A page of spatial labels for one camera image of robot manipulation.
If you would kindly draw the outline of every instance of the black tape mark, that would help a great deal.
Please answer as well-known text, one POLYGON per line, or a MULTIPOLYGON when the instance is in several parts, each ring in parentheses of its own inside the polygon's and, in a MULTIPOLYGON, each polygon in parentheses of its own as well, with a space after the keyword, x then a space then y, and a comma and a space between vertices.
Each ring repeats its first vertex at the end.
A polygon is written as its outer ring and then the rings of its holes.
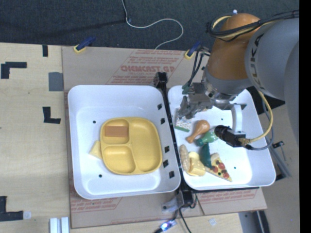
POLYGON ((42 107, 42 109, 43 109, 43 116, 44 116, 43 122, 60 124, 60 118, 51 118, 50 107, 42 107))
POLYGON ((6 196, 0 196, 0 221, 14 221, 14 220, 23 220, 24 212, 7 212, 6 211, 6 196))
POLYGON ((63 74, 60 72, 49 72, 49 91, 63 91, 63 74))
POLYGON ((27 68, 27 62, 5 62, 5 64, 1 64, 1 79, 10 78, 10 68, 27 68))
POLYGON ((43 57, 48 57, 49 56, 48 45, 42 45, 42 56, 43 57))

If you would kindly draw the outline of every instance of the cardboard box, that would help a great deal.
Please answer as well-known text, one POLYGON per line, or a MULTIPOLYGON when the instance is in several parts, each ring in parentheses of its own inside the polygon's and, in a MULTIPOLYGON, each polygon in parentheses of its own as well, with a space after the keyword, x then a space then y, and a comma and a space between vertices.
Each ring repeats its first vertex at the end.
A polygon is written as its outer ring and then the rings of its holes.
MULTIPOLYGON (((183 51, 133 50, 92 48, 77 54, 73 47, 62 47, 68 165, 70 184, 71 227, 170 219, 172 213, 163 213, 162 204, 175 197, 175 192, 153 195, 86 200, 77 195, 73 186, 68 92, 80 84, 139 84, 153 83, 157 72, 166 72, 167 87, 183 85, 190 78, 194 58, 187 60, 183 51)), ((194 82, 200 81, 200 70, 194 82)), ((211 191, 198 193, 198 206, 184 211, 185 217, 253 211, 266 208, 261 188, 211 191)))

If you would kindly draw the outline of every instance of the black fabric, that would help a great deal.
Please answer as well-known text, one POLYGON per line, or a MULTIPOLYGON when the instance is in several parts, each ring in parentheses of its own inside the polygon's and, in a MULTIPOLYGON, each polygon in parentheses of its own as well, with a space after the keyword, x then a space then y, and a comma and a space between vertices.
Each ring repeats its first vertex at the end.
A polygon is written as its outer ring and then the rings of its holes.
MULTIPOLYGON (((179 40, 160 47, 167 50, 187 50, 197 40, 211 48, 206 23, 234 9, 259 18, 299 9, 299 0, 125 0, 125 4, 133 25, 162 18, 183 25, 179 40)), ((94 36, 94 47, 154 49, 180 32, 171 21, 148 29, 128 26, 121 0, 0 0, 0 42, 75 46, 94 36)))

